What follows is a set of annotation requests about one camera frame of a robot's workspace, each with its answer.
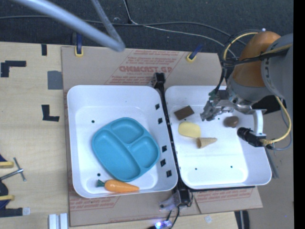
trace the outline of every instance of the black connector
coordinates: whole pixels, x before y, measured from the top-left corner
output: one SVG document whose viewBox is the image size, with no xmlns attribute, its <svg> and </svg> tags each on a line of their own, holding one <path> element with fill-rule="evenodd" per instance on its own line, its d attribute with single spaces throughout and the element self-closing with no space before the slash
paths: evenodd
<svg viewBox="0 0 305 229">
<path fill-rule="evenodd" d="M 262 147 L 263 143 L 260 139 L 266 138 L 265 135 L 257 136 L 250 128 L 240 127 L 237 130 L 237 135 L 254 147 Z"/>
<path fill-rule="evenodd" d="M 161 90 L 163 90 L 164 83 L 166 82 L 165 74 L 164 73 L 153 74 L 152 81 L 154 83 L 154 88 L 161 88 Z"/>
<path fill-rule="evenodd" d="M 179 190 L 181 203 L 183 205 L 188 205 L 191 203 L 191 198 L 189 194 L 189 190 Z"/>
</svg>

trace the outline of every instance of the black tape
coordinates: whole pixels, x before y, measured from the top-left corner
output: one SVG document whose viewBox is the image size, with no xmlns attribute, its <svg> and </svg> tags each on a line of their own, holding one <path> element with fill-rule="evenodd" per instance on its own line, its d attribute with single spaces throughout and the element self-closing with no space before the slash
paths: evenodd
<svg viewBox="0 0 305 229">
<path fill-rule="evenodd" d="M 59 122 L 59 116 L 50 116 L 50 106 L 49 105 L 43 104 L 43 105 L 41 105 L 41 107 L 42 107 L 42 114 L 43 114 L 42 120 Z"/>
<path fill-rule="evenodd" d="M 1 63 L 0 77 L 8 77 L 10 74 L 10 67 L 6 63 Z"/>
<path fill-rule="evenodd" d="M 25 67 L 27 66 L 26 61 L 10 61 L 6 60 L 1 63 L 0 77 L 8 77 L 10 74 L 10 67 Z"/>
<path fill-rule="evenodd" d="M 48 51 L 47 51 L 47 44 L 42 44 L 41 45 L 41 55 L 42 56 L 47 56 Z"/>
<path fill-rule="evenodd" d="M 25 67 L 25 66 L 27 66 L 27 62 L 26 62 L 26 61 L 6 60 L 5 63 L 6 63 L 9 67 Z"/>
<path fill-rule="evenodd" d="M 4 185 L 2 183 L 2 181 L 0 180 L 0 196 L 6 196 L 9 194 L 9 190 L 6 187 L 6 185 Z M 5 206 L 7 206 L 7 204 L 10 202 L 9 199 L 7 200 L 0 200 L 0 211 L 5 209 Z"/>
<path fill-rule="evenodd" d="M 23 208 L 6 208 L 0 210 L 0 217 L 22 216 Z"/>
<path fill-rule="evenodd" d="M 237 222 L 238 229 L 249 229 L 250 228 L 250 219 L 247 210 L 235 211 L 235 218 Z"/>
</svg>

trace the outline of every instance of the silver pipe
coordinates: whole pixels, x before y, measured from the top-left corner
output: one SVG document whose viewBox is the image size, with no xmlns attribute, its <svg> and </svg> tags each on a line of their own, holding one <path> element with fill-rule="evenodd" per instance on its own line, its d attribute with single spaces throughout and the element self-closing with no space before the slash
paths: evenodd
<svg viewBox="0 0 305 229">
<path fill-rule="evenodd" d="M 82 19 L 57 6 L 56 4 L 49 2 L 48 0 L 11 0 L 26 6 L 39 13 L 48 15 L 58 22 L 66 25 L 72 30 L 84 35 L 88 39 L 104 46 L 111 48 L 117 52 L 122 52 L 125 49 L 125 45 L 104 34 L 98 29 L 92 27 Z"/>
<path fill-rule="evenodd" d="M 103 25 L 105 26 L 108 34 L 114 38 L 116 41 L 120 42 L 122 45 L 124 45 L 122 39 L 120 38 L 119 34 L 116 32 L 115 28 L 109 21 L 106 13 L 104 12 L 101 4 L 99 3 L 99 0 L 91 0 L 92 5 L 95 8 L 95 11 L 97 12 L 99 18 L 101 19 Z"/>
</svg>

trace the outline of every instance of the toy carrot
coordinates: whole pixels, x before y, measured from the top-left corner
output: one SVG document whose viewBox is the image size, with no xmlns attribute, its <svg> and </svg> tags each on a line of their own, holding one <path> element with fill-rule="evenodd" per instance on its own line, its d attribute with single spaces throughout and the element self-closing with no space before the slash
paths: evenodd
<svg viewBox="0 0 305 229">
<path fill-rule="evenodd" d="M 98 180 L 97 187 L 105 187 L 106 190 L 117 193 L 134 192 L 140 189 L 137 186 L 114 179 L 107 180 L 106 182 Z"/>
</svg>

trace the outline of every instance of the blue plate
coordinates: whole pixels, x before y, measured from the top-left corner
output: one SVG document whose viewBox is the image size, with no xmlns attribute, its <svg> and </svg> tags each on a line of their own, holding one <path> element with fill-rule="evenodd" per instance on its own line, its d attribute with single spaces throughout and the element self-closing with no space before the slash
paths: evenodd
<svg viewBox="0 0 305 229">
<path fill-rule="evenodd" d="M 130 182 L 151 169 L 160 157 L 149 132 L 132 118 L 120 118 L 98 130 L 92 148 L 103 167 L 117 180 Z"/>
</svg>

